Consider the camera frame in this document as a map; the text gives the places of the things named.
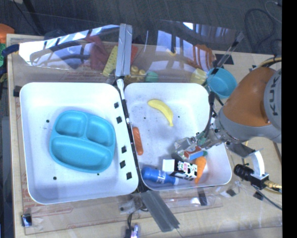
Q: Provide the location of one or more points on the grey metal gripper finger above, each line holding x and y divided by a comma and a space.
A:
185, 143
177, 156

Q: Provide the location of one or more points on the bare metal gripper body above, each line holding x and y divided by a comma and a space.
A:
210, 139

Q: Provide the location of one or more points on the red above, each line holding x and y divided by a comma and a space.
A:
193, 154

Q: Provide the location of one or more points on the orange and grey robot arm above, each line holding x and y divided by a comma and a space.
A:
247, 100

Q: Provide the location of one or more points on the white cube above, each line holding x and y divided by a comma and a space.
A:
168, 165

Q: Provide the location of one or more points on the black and white cow-print carton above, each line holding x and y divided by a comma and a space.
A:
187, 169

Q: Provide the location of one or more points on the white plastic tray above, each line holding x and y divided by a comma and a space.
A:
39, 133
158, 142

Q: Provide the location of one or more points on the orange carrot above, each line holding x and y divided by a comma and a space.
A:
200, 166

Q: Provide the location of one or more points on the blue bottle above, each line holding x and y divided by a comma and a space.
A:
153, 174

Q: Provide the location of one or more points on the yellow banana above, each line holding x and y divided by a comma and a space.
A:
164, 109

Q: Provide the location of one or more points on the orange sausage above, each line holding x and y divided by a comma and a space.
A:
138, 140

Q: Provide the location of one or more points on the blue bowl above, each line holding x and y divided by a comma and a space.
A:
220, 83

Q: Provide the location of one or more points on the yellow cup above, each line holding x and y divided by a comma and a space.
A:
198, 76

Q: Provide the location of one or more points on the green round toy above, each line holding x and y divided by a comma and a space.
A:
152, 77

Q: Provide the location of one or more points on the yellow toy ducks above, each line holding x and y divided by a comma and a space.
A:
137, 72

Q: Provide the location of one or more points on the blue divided plate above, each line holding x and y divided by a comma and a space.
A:
81, 145

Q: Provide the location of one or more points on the yellow studded brick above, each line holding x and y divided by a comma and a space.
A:
111, 61

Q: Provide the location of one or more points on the black cylinder on white bracket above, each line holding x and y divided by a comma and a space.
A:
252, 173

